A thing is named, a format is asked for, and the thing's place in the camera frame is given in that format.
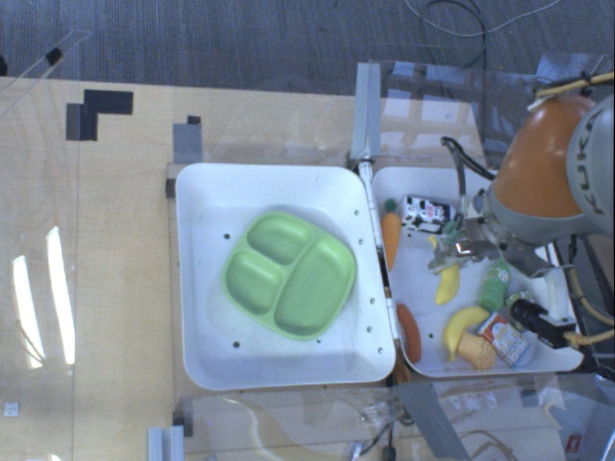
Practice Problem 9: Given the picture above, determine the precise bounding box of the green divided plate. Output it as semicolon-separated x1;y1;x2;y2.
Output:
221;210;358;342

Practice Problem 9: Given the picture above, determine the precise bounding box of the red and white carton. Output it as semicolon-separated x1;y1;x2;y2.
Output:
477;310;532;369

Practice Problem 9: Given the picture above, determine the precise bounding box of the orange carrot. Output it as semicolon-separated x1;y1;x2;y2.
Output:
380;198;403;273

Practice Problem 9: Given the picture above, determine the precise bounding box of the black cylinder on white bracket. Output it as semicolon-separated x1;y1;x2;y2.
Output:
508;266;578;351

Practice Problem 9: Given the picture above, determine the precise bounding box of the thin black and white rod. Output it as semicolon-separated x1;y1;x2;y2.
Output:
357;159;403;354

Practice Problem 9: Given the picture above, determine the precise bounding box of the yellow corn cob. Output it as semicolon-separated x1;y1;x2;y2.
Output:
455;331;498;371

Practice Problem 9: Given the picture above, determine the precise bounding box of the black and white cow-print carton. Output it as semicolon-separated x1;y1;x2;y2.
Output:
400;194;457;235

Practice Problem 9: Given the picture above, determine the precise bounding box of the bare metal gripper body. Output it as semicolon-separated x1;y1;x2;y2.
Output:
454;212;509;261

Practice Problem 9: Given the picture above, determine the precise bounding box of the white plastic tray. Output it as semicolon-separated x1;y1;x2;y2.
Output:
371;165;586;379
174;161;398;393

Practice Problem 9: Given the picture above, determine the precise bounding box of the yellow banana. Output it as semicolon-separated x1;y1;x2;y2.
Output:
442;305;491;363
429;234;462;306

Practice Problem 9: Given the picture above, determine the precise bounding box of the green plastic bottle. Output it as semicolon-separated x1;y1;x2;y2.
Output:
477;258;512;313

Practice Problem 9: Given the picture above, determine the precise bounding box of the red-brown sausage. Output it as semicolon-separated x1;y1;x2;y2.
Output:
395;303;424;366

